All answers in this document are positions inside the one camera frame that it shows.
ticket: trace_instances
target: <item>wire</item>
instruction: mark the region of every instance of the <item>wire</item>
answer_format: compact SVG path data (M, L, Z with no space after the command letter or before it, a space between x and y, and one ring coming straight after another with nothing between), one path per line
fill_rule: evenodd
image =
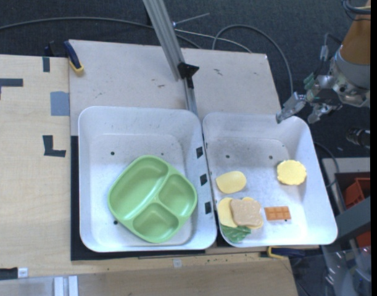
M186 19L184 19L184 20L174 22L174 23L173 23L173 26L175 27L175 26L180 25L180 24L182 24L182 23L186 23L186 22L188 22L188 21L196 20L196 19L199 19L199 18L201 18L201 17L206 17L206 16L208 16L208 15L210 15L210 13L204 13L204 14L201 14L201 15L197 15L197 16L195 16L195 17L186 18Z
M288 72L288 78L289 78L289 84L290 84L290 90L291 90L291 95L294 94L294 83L292 81L292 74L291 74L291 70L289 68L289 64L288 64L288 61L287 61L287 58L286 56L284 56L284 53L283 51L281 50L281 48L276 44L276 42L270 38L270 36L268 36L266 33L264 33L263 31L259 30L258 28L256 27L252 27L250 25L245 25L245 24L233 24L233 25L229 25L225 28L223 28L222 30L220 30L216 36L214 37L214 40L213 40L213 45L212 45L212 49L215 49L215 46L216 46L216 43L217 41L220 39L220 36L232 29L232 28L247 28L249 30L252 30L252 31L255 31L257 33L260 33L262 36L266 37L267 40L269 40L273 45L274 47L277 48L278 52L280 53L280 55L282 56L283 60L284 60L284 63L286 64L286 68L287 68L287 72Z
M342 44L342 41L341 41L339 38L335 37L335 36L332 35L331 33L326 33L326 34L324 35L324 45L323 45L322 49L325 47L326 50L327 50L327 52L328 52L328 38L333 39L333 41L336 42L336 43L338 44L338 46L340 46L340 45ZM320 74L321 69L322 69L323 66L324 66L324 62L329 61L331 58L332 58L332 55L329 56L329 57L327 57L327 58L325 58L325 57L324 57L324 58L321 58L321 61L320 61L319 66L317 67L317 69L316 69L316 70L314 71L314 73L313 73L313 78L314 78L314 79L317 78L317 76Z
M94 20L94 21L104 21L104 22L117 22L117 23L124 23L124 24L129 24L129 25L134 25L137 27L142 27L142 28L149 28L149 29L154 29L150 25L138 23L138 22L132 22L128 20L120 20L118 18L106 18L106 17L53 17L53 18L41 18L38 20L30 20L30 21L25 21L25 22L19 22L19 23L13 23L13 24L8 24L0 27L0 31L3 30L8 30L10 28L16 28L16 27L21 27L25 25L32 25L32 24L37 24L37 23L45 23L45 22L57 22L57 21L70 21L70 20L82 20L82 21L87 21L87 20ZM187 43L191 44L192 46L201 49L200 45L194 43L193 41L189 40L188 38L185 38L183 36L177 35L179 39L182 39L183 41L186 41Z
M41 19L38 19L38 20L29 20L29 21L24 21L24 22L19 22L19 23L13 23L13 24L4 25L4 26L0 27L0 31L8 30L8 29L11 29L11 28L16 28L16 27L21 27L21 26L25 26L25 25L37 24L37 23L71 21L71 20L76 20L76 21L77 20L82 20L82 21L93 20L93 21L103 21L103 22L116 22L116 23L124 23L124 24L129 24L129 25L134 25L134 26L137 26L137 27L141 27L141 28L147 28L147 29L154 30L154 27L152 27L150 25L146 25L146 24L142 24L142 23L138 23L138 22L133 22L133 21L129 21L129 20L121 20L121 19L117 19L117 18L106 18L106 17L53 17L53 18L41 18ZM217 33L216 36L210 36L210 35L205 35L205 34L200 34L200 33L194 33L194 32L190 32L190 31L183 31L183 30L176 30L176 31L180 31L182 33L187 33L187 34L192 34L192 35L203 36L203 37L207 37L207 38L212 38L213 39L212 49L215 49L215 45L216 45L216 42L218 40L222 40L222 41L226 41L226 42L229 42L229 43L233 43L233 44L235 44L235 45L237 45L237 46L245 49L247 52L252 53L252 51L250 49L248 49L247 47L243 46L242 44L239 44L239 43L231 41L229 39L224 39L224 38L220 37L220 35L223 34L225 31L227 31L229 29L232 29L232 28L239 28L239 27L240 28L248 28L250 30L254 30L254 31L260 33L261 35L263 35L264 37L266 37L277 48L277 50L281 54L281 56L282 56L282 58L283 58L283 60L284 60L284 62L286 64L286 68L287 68L288 76L289 76L290 88L291 88L291 95L293 95L293 93L294 93L294 87L293 87L293 82L292 82L292 75L291 75L291 70L289 68L289 64L288 64L288 61L287 61L286 57L284 56L284 54L283 54L282 50L280 49L280 47L275 43L275 41L272 40L264 32L258 30L257 28L252 27L250 25L242 25L242 24L230 25L230 26L227 26L227 27L223 28L222 30L220 30ZM185 38L185 37L180 36L180 35L176 35L176 37L178 37L179 39L182 39L183 41L186 41L187 43L189 43L190 45L192 45L192 46L194 46L194 47L196 47L198 49L202 49L200 47L200 45L196 44L195 42L191 41L188 38Z
M365 6L365 7L354 7L350 3L351 0L342 0L342 7L346 11L346 13L351 12L353 14L361 14L361 15L370 15L371 14L371 9L370 6Z
M202 36L202 37L206 37L206 38L211 38L211 39L214 39L215 37L214 36L211 36L211 35L206 35L206 34L202 34L202 33L196 33L196 32L191 32L191 31L184 31L184 30L180 30L180 29L175 29L175 31L178 31L180 33L187 33L187 34L192 34L192 35L197 35L197 36ZM232 44L235 44L241 48L243 48L245 51L249 52L249 53L252 53L252 51L245 47L244 45L242 44L239 44L235 41L231 41L230 39L225 39L225 38L219 38L220 41L226 41L226 42L229 42L229 43L232 43Z
M339 173L340 172L340 169L339 169L339 164L338 164L338 161L336 161L336 158L335 156L332 154L332 152L327 148L325 147L324 145L322 144L319 144L318 142L314 142L314 145L315 146L318 146L320 147L321 149L325 150L326 153L332 158L332 161L334 162L335 164L335 167L336 167L336 173ZM331 187L332 185L334 185L335 183L337 182L337 179L335 178L334 181L332 181L331 183L329 183L328 185L326 185L325 187Z

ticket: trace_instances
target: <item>bread slice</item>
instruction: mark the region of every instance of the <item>bread slice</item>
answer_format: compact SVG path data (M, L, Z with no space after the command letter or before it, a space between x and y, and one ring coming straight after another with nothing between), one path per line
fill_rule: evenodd
M256 200L233 199L230 202L233 221L238 226L259 228L263 225L261 204Z

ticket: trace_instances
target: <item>green plate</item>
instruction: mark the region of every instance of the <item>green plate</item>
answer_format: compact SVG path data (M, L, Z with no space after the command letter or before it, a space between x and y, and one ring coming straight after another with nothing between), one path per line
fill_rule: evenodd
M107 199L113 216L152 243L172 238L197 204L194 186L171 164L153 155L133 161L117 178Z

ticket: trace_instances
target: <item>black cable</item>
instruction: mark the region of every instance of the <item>black cable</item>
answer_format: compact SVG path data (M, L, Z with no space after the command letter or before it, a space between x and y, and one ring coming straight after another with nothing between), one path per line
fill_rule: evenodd
M142 27L142 28L149 28L149 29L154 29L154 27L138 22L132 22L132 21L127 21L127 20L120 20L118 18L105 18L105 17L54 17L54 18L41 18L38 20L30 20L30 21L25 21L25 22L19 22L19 23L13 23L13 24L8 24L0 27L0 31L2 30L7 30L10 28L15 28L15 27L21 27L25 25L31 25L31 24L37 24L37 23L44 23L44 22L55 22L55 21L70 21L70 20L81 20L81 21L87 21L87 20L94 20L94 21L104 21L104 22L117 22L117 23L124 23L124 24L129 24L129 25L134 25L137 27ZM191 41L188 38L185 38L180 35L176 35L179 39L182 39L183 41L186 41L190 45L201 49L201 47Z
M320 147L321 149L323 149L333 160L334 164L335 164L335 167L336 167L336 173L339 173L340 172L340 169L339 169L339 164L338 162L336 161L336 158L335 156L332 154L332 152L327 148L325 147L324 145L322 144L319 144L318 142L314 142L314 145L315 146L318 146ZM334 185L335 183L337 182L337 179L335 178L334 181L332 181L331 183L329 183L328 185L326 185L325 187L326 188L329 188L331 187L332 185Z
M216 36L214 37L214 41L213 41L213 45L212 45L212 49L215 49L215 45L217 43L217 40L219 39L219 37L226 31L232 29L232 28L247 28L249 30L252 30L252 31L255 31L257 33L260 33L262 36L266 37L267 40L269 40L273 45L274 47L277 48L278 52L280 53L280 55L282 56L283 60L284 60L284 63L286 64L286 68L287 68L287 71L288 71L288 78L289 78L289 84L290 84L290 89L291 89L291 95L294 94L294 83L292 82L292 74L291 74L291 70L289 68L289 64L288 64L288 61L287 61L287 58L286 56L284 56L284 53L283 51L281 50L281 48L276 44L276 42L270 38L270 36L268 36L266 33L264 33L263 31L259 30L258 28L256 27L252 27L250 25L245 25L245 24L232 24L232 25L229 25L225 28L223 28L222 30L220 30Z
M327 49L327 52L328 52L328 39L329 38L331 38L335 43L337 43L338 47L342 44L342 41L339 38L337 38L336 36L332 35L331 33L326 33L324 35L324 45L323 45L323 48L325 47ZM321 58L319 66L317 67L317 69L313 73L313 78L314 79L317 78L317 76L320 74L321 69L324 66L324 62L329 61L331 58L332 58L332 55L328 56L328 57L322 57Z
M364 8L360 8L360 7L354 7L351 4L351 0L342 0L342 7L346 12L350 12L350 13L353 13L353 14L361 14L361 15L370 15L371 14L370 8L364 9Z

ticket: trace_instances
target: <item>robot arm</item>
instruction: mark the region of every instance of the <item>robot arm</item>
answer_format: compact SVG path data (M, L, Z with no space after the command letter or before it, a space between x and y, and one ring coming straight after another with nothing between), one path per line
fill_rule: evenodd
M345 8L350 7L345 1ZM341 46L330 60L327 75L311 74L306 80L305 94L293 93L276 114L278 123L298 113L306 104L313 107L308 116L309 123L320 120L323 114L338 110L343 104L356 107L370 107L370 34L371 0L362 8L354 8L356 13L349 31ZM321 60L328 56L326 45L321 50Z

